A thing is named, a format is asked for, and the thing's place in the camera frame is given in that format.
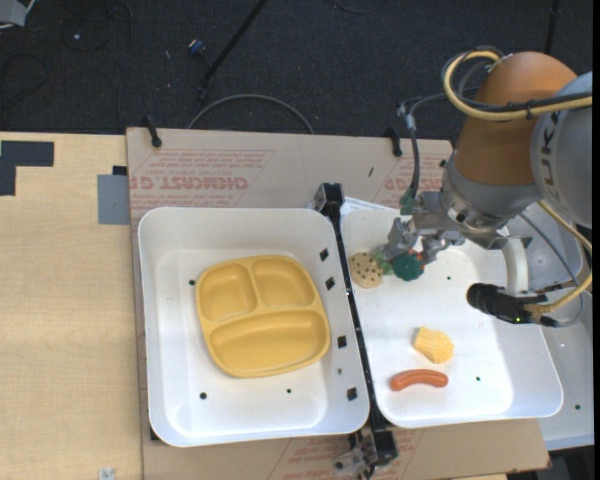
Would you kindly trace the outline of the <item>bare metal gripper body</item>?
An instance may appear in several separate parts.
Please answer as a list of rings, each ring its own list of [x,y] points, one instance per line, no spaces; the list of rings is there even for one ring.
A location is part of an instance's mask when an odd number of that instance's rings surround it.
[[[504,217],[479,210],[451,190],[422,192],[412,208],[409,231],[444,245],[471,241],[482,248],[502,248]]]

